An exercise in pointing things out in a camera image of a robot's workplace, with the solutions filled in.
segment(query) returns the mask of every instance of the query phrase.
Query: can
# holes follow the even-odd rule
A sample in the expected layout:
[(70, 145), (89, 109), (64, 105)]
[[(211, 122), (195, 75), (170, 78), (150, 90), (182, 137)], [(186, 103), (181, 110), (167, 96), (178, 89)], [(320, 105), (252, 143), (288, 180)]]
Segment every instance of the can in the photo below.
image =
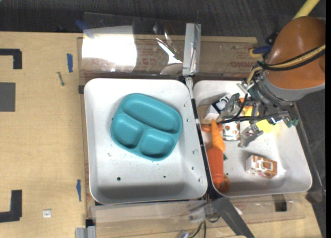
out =
[(238, 141), (240, 140), (240, 121), (232, 121), (223, 124), (223, 140)]

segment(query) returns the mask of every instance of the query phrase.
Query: teal plate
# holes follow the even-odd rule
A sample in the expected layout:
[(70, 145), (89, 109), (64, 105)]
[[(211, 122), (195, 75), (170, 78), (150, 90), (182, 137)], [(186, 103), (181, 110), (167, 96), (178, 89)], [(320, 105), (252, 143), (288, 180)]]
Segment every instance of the teal plate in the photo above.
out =
[(110, 127), (119, 147), (143, 158), (160, 161), (174, 150), (183, 122), (170, 105), (144, 94), (127, 95)]

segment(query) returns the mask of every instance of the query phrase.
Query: black floor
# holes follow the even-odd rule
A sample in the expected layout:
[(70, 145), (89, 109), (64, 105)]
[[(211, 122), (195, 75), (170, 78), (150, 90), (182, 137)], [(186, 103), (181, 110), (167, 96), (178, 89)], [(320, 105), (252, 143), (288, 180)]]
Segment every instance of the black floor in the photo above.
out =
[[(194, 22), (199, 13), (202, 34), (256, 37), (261, 46), (280, 30), (306, 0), (3, 0), (0, 31), (81, 32), (75, 20), (84, 12), (109, 13)], [(311, 16), (326, 18), (326, 0)], [(325, 198), (325, 91), (308, 95), (297, 103), (315, 166), (312, 203), (326, 237)]]

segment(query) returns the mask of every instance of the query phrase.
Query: gray square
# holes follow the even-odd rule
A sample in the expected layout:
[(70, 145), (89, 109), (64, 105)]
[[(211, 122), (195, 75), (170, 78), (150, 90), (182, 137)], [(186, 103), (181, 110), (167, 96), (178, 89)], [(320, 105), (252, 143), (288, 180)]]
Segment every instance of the gray square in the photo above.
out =
[(15, 111), (15, 83), (0, 83), (0, 111), (14, 112)]

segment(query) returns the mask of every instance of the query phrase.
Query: screw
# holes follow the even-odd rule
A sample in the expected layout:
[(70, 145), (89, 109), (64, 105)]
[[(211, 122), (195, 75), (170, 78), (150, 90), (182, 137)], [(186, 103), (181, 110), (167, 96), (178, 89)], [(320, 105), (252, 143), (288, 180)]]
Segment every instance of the screw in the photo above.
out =
[(60, 79), (61, 85), (64, 86), (64, 82), (62, 80), (61, 73), (58, 71), (56, 74), (57, 74), (58, 78)]

